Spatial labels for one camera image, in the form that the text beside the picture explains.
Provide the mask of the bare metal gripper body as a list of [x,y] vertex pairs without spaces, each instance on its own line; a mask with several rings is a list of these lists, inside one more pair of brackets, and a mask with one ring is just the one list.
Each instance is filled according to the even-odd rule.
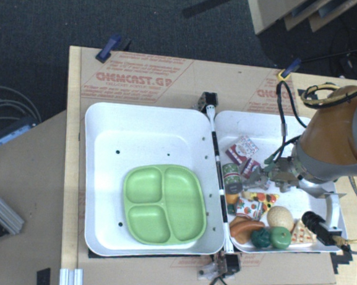
[[318,198],[323,198],[328,193],[322,186],[325,181],[313,176],[299,159],[291,156],[281,157],[279,160],[267,158],[264,172],[283,193],[290,191],[292,187]]

